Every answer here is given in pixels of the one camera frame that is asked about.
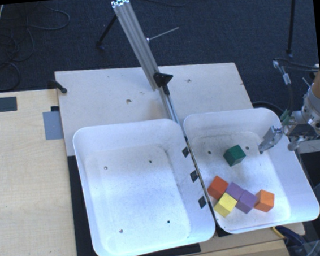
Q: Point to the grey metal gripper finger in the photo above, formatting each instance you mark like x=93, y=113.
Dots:
x=270, y=138
x=294, y=145

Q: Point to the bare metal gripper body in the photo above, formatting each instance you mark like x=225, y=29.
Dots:
x=302, y=131

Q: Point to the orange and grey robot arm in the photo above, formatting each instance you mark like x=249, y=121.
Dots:
x=316, y=91

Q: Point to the green cube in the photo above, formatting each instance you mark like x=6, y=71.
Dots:
x=234, y=155

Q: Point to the white plastic tray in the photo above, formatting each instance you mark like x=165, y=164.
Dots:
x=138, y=189
x=256, y=177

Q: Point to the light orange cube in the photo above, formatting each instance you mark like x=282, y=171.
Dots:
x=265, y=200

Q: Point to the purple cube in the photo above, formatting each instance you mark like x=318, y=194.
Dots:
x=246, y=201
x=235, y=190

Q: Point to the dark orange cube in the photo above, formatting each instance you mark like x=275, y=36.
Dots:
x=217, y=186

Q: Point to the yellow cube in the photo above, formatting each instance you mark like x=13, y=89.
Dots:
x=225, y=204

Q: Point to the thin black and white rod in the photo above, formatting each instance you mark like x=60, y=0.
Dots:
x=172, y=109

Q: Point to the pale flat board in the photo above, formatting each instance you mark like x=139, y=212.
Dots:
x=111, y=101

